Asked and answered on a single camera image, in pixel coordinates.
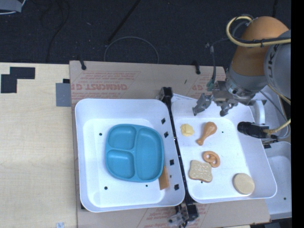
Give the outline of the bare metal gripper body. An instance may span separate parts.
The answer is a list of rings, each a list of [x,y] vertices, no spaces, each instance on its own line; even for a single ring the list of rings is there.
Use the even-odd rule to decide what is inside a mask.
[[[213,101],[222,109],[231,109],[238,103],[247,105],[255,96],[256,91],[247,90],[232,81],[217,81],[214,84]]]

